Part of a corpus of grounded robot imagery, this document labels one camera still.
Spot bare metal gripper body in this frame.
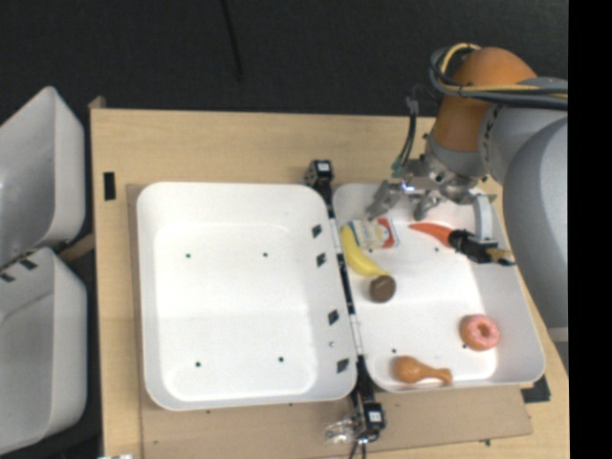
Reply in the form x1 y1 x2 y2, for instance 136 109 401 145
400 157 480 206

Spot white carton with print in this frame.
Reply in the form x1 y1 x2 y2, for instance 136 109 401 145
347 217 400 251

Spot yellow banana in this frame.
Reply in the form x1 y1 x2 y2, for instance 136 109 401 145
339 225 392 277

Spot thin black and white rod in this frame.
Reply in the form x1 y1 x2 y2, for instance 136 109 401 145
322 183 373 406

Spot brown round biscuit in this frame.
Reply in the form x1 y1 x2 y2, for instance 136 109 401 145
368 274 398 304

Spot white plastic tray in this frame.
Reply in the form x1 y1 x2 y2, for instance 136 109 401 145
331 182 547 394
136 181 360 412

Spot pink doughnut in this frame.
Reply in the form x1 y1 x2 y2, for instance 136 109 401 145
459 314 502 352

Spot orange chicken drumstick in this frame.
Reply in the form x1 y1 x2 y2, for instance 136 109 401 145
392 355 454 388

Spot black cylinder on white bracket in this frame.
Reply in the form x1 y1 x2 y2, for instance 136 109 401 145
448 193 515 265

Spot black block with thin wires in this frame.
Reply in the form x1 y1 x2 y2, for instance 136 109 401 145
302 159 336 188
356 401 387 438

